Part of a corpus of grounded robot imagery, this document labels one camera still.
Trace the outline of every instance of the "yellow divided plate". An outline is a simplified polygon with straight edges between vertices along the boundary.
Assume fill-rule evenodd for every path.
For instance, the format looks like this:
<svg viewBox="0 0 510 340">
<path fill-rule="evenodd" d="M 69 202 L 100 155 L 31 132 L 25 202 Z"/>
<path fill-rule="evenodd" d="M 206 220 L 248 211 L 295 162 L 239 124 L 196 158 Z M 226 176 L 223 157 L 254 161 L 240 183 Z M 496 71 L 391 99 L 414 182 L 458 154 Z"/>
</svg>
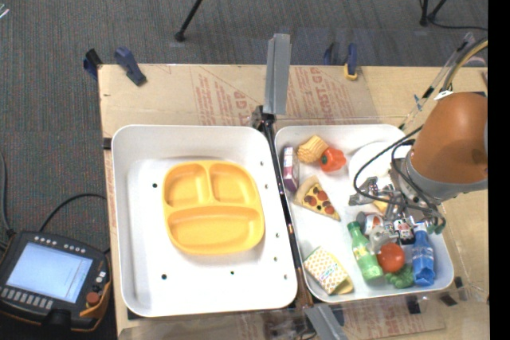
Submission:
<svg viewBox="0 0 510 340">
<path fill-rule="evenodd" d="M 163 209 L 172 243 L 191 254 L 245 251 L 264 236 L 257 185 L 232 162 L 199 160 L 170 168 L 163 182 Z"/>
</svg>

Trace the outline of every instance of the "toy tomato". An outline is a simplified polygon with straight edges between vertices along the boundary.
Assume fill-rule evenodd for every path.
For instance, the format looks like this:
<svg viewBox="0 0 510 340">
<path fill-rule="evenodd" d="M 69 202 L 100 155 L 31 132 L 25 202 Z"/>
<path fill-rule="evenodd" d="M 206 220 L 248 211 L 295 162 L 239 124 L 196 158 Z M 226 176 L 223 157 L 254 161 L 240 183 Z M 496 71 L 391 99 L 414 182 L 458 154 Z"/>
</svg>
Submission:
<svg viewBox="0 0 510 340">
<path fill-rule="evenodd" d="M 381 247 L 381 251 L 377 254 L 377 261 L 384 273 L 396 272 L 404 266 L 406 254 L 400 245 L 388 242 Z"/>
<path fill-rule="evenodd" d="M 347 160 L 340 149 L 328 147 L 320 156 L 320 168 L 325 171 L 335 171 L 340 169 Z"/>
</svg>

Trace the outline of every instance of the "gray carpet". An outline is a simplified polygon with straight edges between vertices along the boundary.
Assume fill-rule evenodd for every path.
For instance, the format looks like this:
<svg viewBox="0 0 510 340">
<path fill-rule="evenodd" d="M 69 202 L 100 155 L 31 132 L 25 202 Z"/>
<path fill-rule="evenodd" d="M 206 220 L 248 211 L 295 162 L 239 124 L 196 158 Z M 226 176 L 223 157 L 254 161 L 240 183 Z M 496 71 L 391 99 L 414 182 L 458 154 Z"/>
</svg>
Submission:
<svg viewBox="0 0 510 340">
<path fill-rule="evenodd" d="M 442 66 L 467 32 L 488 33 L 488 0 L 447 0 L 425 26 L 421 0 L 203 0 L 178 42 L 194 2 L 0 0 L 10 9 L 0 18 L 0 151 L 12 229 L 38 229 L 74 194 L 105 193 L 97 82 L 83 69 L 92 48 L 110 64 L 120 45 L 139 63 L 265 64 L 268 40 L 289 33 L 291 64 L 323 64 L 338 41 L 346 56 L 356 43 L 359 65 Z M 109 246 L 99 198 L 75 200 L 45 230 Z M 0 317 L 0 338 L 54 337 Z M 97 331 L 66 338 L 116 338 L 113 304 Z"/>
</svg>

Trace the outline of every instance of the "screen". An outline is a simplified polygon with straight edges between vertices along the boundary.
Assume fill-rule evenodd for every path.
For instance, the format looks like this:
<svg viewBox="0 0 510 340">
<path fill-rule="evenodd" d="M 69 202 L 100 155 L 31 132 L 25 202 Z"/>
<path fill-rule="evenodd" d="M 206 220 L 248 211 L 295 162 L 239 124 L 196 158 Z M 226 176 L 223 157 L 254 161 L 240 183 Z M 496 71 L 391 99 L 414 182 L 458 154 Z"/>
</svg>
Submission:
<svg viewBox="0 0 510 340">
<path fill-rule="evenodd" d="M 29 242 L 7 284 L 75 303 L 92 260 Z"/>
</svg>

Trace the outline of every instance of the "red bell pepper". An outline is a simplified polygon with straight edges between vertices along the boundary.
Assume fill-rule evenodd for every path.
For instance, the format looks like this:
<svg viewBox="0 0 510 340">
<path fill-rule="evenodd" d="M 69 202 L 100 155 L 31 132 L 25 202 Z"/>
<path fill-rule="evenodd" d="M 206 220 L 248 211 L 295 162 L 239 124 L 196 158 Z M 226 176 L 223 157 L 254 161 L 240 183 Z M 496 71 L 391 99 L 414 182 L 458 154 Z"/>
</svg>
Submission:
<svg viewBox="0 0 510 340">
<path fill-rule="evenodd" d="M 320 168 L 325 172 L 339 170 L 347 163 L 347 159 L 340 149 L 329 147 L 320 156 Z"/>
</svg>

